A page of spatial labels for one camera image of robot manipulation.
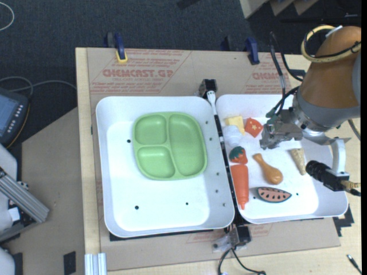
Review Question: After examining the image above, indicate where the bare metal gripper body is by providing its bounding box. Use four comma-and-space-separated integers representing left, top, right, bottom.
261, 109, 327, 143

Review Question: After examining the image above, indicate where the red wedge with yellow star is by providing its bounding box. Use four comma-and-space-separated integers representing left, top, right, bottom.
244, 117, 264, 139

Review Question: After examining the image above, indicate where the beige ice cream cone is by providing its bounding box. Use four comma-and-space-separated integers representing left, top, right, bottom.
290, 148, 308, 176

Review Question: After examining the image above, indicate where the orange chicken drumstick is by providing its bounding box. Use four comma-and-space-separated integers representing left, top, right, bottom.
252, 152, 284, 186

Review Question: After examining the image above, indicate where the red strawberry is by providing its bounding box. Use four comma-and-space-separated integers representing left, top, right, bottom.
228, 146, 249, 165

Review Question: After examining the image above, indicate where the white toy lump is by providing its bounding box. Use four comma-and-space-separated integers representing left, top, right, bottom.
222, 124, 243, 147

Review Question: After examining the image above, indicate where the yellow cheese wedge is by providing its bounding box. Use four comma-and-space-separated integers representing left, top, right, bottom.
224, 115, 246, 136

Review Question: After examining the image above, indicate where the orange carrot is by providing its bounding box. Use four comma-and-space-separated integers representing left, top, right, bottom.
229, 164, 250, 211

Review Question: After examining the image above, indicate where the thin black and white rod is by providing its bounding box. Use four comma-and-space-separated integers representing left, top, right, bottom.
206, 91, 239, 226

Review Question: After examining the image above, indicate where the pink watermelon slice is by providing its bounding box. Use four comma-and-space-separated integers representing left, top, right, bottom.
252, 186, 293, 204

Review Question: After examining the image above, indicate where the white plastic tray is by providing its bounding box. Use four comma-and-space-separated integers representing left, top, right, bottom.
214, 93, 349, 225
95, 96, 236, 238

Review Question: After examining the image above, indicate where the green divided plate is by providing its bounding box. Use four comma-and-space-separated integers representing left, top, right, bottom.
132, 112, 208, 181

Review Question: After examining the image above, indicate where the brown cardboard board red print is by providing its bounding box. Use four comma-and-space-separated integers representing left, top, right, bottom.
85, 48, 342, 272

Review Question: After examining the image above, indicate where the black cylinder on white bracket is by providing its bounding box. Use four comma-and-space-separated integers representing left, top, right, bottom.
303, 130, 352, 194

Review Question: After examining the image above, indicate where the black block with thin wires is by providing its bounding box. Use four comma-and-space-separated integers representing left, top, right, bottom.
197, 78, 217, 97
212, 225, 252, 252

